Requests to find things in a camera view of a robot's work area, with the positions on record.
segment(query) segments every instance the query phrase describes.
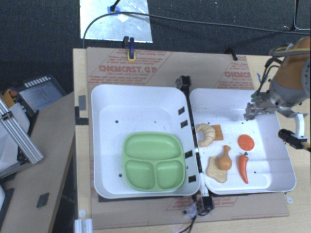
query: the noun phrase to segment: dark floor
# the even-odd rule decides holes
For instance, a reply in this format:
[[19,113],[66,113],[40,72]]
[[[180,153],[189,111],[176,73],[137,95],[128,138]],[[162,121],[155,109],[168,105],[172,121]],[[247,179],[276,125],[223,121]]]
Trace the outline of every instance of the dark floor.
[[[293,24],[294,0],[147,0],[149,13],[187,20],[287,31]],[[73,90],[72,49],[81,48],[79,0],[0,0],[0,90],[16,81],[54,75]],[[310,27],[311,0],[300,0],[297,24]],[[151,19],[152,44],[138,49],[266,55],[301,35],[269,33]],[[120,42],[86,41],[87,46],[119,48]],[[69,170],[54,232],[70,232],[73,175]]]

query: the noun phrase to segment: red disc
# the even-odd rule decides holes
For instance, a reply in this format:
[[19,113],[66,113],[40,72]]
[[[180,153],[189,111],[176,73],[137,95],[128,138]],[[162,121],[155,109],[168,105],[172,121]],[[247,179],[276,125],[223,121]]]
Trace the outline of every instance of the red disc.
[[246,135],[246,134],[242,134],[239,136],[238,144],[240,148],[245,151],[250,151],[255,146],[253,138],[251,138],[249,135]]

